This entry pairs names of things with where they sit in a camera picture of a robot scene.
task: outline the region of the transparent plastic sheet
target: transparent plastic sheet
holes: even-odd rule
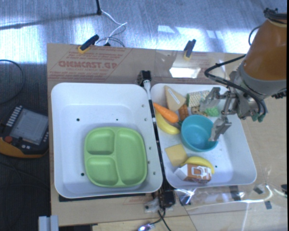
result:
[[[241,55],[193,52],[191,58],[186,60],[184,51],[157,50],[153,80],[155,84],[214,84],[214,81],[204,76],[204,71],[215,63],[223,63]],[[229,80],[229,74],[236,70],[239,64],[240,61],[237,61],[222,66],[214,69],[212,74]],[[210,226],[205,221],[199,221],[200,216],[207,214],[218,218],[228,212],[239,215],[235,224],[238,229],[259,228],[261,225],[263,230],[273,227],[287,228],[286,100],[268,98],[265,103],[268,114],[262,123],[253,122],[250,117],[241,121],[257,170],[257,178],[253,183],[175,189],[180,204],[185,206],[197,230],[217,228],[215,224]],[[261,219],[265,219],[266,213],[272,213],[272,209],[274,218],[269,217],[271,223],[259,225]]]

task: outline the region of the plastic tray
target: plastic tray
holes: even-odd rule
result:
[[[221,93],[227,89],[217,85],[192,85],[192,84],[156,84],[151,88],[152,101],[167,106],[164,86],[167,85],[182,96],[194,91],[211,90],[220,87]],[[218,109],[222,110],[224,102],[221,101]],[[217,117],[209,117],[214,122]],[[251,184],[256,180],[257,171],[252,159],[250,148],[240,119],[236,115],[229,115],[228,120],[232,126],[225,134],[219,137],[216,147],[208,152],[194,152],[184,147],[188,156],[201,156],[208,159],[215,166],[212,180],[206,184],[183,181],[174,174],[177,169],[173,167],[165,148],[181,143],[180,134],[169,135],[158,128],[159,140],[167,181],[176,189],[194,189],[201,187],[216,187],[230,185]]]
[[[163,177],[146,91],[134,84],[60,83],[51,92],[54,185],[65,198],[152,193]],[[144,140],[147,175],[131,187],[101,187],[86,174],[84,143],[101,127],[125,127]]]
[[[85,168],[89,179],[102,187],[131,187],[147,174],[145,144],[130,128],[95,128],[85,139]]]

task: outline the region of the red button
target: red button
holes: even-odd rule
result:
[[[12,138],[11,136],[6,136],[6,137],[4,138],[4,141],[10,144],[10,143],[12,143],[13,138]]]

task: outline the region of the table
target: table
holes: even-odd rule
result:
[[[50,122],[50,172],[52,215],[59,226],[96,224],[99,230],[137,230],[141,225],[158,219],[157,213],[145,213],[144,204],[152,200],[144,196],[94,200],[60,201],[54,186],[51,90],[60,82],[134,83],[141,70],[152,73],[155,83],[212,83],[203,75],[204,69],[224,62],[238,54],[193,52],[190,61],[183,60],[181,51],[132,49],[91,46],[85,54],[77,45],[48,44],[47,78]],[[236,69],[232,63],[215,74],[227,76]],[[184,67],[192,69],[196,78],[184,78]],[[195,192],[190,205],[177,203],[167,210],[165,221],[171,230],[272,230],[287,228],[287,198],[280,185],[287,183],[286,98],[267,99],[269,113],[262,123],[243,120],[242,125],[257,168],[257,179],[251,185],[205,188]],[[155,230],[167,230],[160,222]]]

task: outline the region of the black and yellow clamp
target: black and yellow clamp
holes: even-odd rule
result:
[[[188,41],[185,48],[184,48],[184,55],[183,58],[187,61],[189,61],[192,57],[192,52],[193,52],[193,48],[196,44],[196,40],[193,39],[192,41]]]
[[[96,34],[90,39],[88,39],[83,45],[78,46],[78,52],[80,54],[83,54],[87,52],[90,49],[91,45],[94,45],[95,42],[99,39],[99,36]]]

